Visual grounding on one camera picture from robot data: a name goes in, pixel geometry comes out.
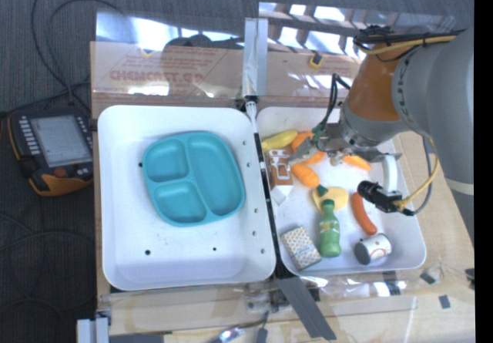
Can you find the blue divided plate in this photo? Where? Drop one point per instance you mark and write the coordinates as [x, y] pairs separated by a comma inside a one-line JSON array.
[[192, 179]]

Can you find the yellow fruit with green stem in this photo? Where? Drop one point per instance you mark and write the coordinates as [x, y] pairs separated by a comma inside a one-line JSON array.
[[337, 197]]

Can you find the brown and white carton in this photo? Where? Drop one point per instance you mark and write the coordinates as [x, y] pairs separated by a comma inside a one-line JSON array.
[[280, 173]]

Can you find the orange carrot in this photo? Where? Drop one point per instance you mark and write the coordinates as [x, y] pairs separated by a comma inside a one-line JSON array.
[[300, 138], [357, 162], [316, 158], [305, 175]]

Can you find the white can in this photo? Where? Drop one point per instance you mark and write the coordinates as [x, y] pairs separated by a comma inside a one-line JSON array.
[[375, 248]]

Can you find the orange sausage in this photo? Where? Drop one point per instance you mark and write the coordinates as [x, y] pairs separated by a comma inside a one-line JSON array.
[[363, 214]]

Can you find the black cylinder on white bracket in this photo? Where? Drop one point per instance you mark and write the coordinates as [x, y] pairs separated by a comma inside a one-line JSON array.
[[379, 195]]

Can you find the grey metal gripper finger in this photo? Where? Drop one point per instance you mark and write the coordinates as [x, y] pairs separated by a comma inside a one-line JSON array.
[[337, 159], [302, 150]]

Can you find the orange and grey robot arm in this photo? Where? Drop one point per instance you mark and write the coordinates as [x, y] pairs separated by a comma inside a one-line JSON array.
[[431, 83]]

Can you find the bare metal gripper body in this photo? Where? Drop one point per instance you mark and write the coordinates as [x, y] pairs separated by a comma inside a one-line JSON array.
[[344, 142]]

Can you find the brown cardboard board red print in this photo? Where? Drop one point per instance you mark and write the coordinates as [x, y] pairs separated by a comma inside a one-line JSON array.
[[127, 79]]

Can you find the white plastic tray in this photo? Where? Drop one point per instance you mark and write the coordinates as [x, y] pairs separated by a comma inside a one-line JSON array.
[[400, 241], [127, 195]]

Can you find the green bottle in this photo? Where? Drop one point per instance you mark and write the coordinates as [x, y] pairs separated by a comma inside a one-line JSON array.
[[329, 233]]

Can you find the white and yellow patterned carton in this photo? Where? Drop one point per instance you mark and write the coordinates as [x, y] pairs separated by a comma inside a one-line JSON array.
[[301, 248]]

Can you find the yellow banana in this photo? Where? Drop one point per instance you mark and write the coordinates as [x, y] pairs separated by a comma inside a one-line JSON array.
[[277, 140]]

